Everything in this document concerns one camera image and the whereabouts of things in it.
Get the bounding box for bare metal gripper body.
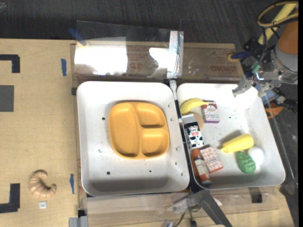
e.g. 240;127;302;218
253;64;299;85

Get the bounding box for white plastic tray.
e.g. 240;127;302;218
176;83;286;191
76;80;191;197

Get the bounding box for white carton with red print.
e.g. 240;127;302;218
201;102;221;124

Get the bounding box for tan round biscuit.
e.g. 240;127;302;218
192;112;205;130

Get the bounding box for yellow banana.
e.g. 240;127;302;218
180;98;210;115

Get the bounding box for yellow squeeze bottle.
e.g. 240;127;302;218
220;133;255;154

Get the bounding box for white egg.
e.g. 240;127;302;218
247;146;265;167

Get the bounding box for cow print carton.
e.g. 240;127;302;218
181;114;205;149

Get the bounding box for green grapes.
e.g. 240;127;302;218
235;150;257;175

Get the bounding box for orange patterned carton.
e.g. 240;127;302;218
199;146;224;174

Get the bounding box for orange sausage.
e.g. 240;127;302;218
190;148;202;176

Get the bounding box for orange divided plate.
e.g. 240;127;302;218
108;101;170;160

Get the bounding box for tan croissant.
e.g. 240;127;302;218
28;169;58;201

